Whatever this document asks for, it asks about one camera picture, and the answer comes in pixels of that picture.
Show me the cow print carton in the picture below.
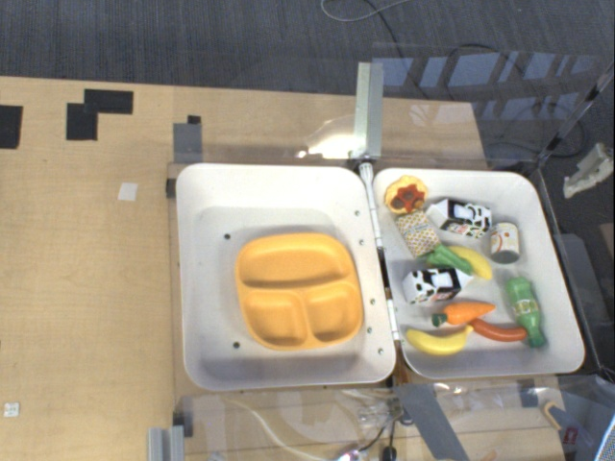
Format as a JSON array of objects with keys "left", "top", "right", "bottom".
[
  {"left": 401, "top": 267, "right": 475, "bottom": 305},
  {"left": 426, "top": 197, "right": 494, "bottom": 240}
]

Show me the white can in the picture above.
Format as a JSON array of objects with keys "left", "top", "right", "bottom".
[{"left": 488, "top": 221, "right": 522, "bottom": 265}]

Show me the toy pizza slice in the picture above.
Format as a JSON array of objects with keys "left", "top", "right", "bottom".
[{"left": 383, "top": 175, "right": 430, "bottom": 216}]

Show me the green bottle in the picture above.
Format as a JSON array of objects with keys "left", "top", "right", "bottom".
[{"left": 504, "top": 276, "right": 548, "bottom": 350}]

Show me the white plastic tray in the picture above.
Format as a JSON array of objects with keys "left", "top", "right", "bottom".
[
  {"left": 372, "top": 167, "right": 586, "bottom": 381},
  {"left": 175, "top": 162, "right": 398, "bottom": 393}
]

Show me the yellow patterned packet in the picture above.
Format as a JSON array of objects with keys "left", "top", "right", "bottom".
[{"left": 394, "top": 209, "right": 443, "bottom": 259}]

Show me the yellow banana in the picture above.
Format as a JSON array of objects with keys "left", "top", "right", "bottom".
[
  {"left": 405, "top": 325, "right": 476, "bottom": 357},
  {"left": 447, "top": 245, "right": 494, "bottom": 281}
]

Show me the red sausage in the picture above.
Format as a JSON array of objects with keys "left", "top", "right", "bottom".
[{"left": 467, "top": 318, "right": 529, "bottom": 344}]

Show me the orange divided plate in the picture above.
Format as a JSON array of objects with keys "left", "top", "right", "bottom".
[{"left": 234, "top": 231, "right": 365, "bottom": 352}]

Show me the orange carrot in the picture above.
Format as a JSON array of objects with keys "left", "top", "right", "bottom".
[{"left": 430, "top": 301, "right": 497, "bottom": 328}]

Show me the green toy vegetable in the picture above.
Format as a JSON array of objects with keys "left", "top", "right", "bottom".
[{"left": 424, "top": 244, "right": 475, "bottom": 276}]

